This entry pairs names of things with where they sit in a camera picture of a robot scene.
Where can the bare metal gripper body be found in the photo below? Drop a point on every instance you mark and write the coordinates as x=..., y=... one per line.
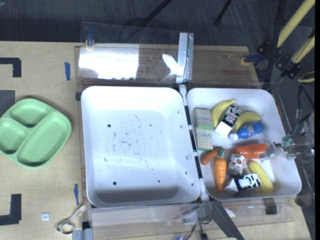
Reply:
x=297, y=151

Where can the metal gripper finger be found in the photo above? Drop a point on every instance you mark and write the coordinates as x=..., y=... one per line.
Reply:
x=275, y=145
x=267, y=156

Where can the orange sausage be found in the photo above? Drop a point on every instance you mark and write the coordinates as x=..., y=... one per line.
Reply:
x=250, y=150
x=208, y=157

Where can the yellow corn cob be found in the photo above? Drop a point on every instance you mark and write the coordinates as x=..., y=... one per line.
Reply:
x=261, y=175

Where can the white plastic tray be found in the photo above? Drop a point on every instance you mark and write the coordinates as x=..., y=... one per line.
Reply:
x=282, y=179
x=140, y=144

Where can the blue bottle white cap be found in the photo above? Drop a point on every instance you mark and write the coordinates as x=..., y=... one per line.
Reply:
x=250, y=130

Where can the black and white milk carton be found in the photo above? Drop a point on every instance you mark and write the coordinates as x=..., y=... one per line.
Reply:
x=247, y=181
x=231, y=115

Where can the small can orange print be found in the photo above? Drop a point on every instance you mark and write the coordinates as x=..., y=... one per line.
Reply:
x=235, y=165

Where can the yellow banana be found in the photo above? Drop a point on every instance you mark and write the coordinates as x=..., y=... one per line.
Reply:
x=247, y=117
x=220, y=109

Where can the orange carrot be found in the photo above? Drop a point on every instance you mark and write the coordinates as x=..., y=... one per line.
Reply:
x=220, y=171

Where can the beige patterned carton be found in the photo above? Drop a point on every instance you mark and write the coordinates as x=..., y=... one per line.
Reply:
x=203, y=117
x=204, y=138

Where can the thin black and white rod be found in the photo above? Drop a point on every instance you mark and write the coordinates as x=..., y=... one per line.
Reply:
x=191, y=132

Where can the green divided plate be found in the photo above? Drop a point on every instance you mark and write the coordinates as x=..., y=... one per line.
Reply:
x=42, y=139

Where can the small white square tag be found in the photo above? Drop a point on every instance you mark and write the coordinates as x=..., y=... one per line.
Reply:
x=45, y=216

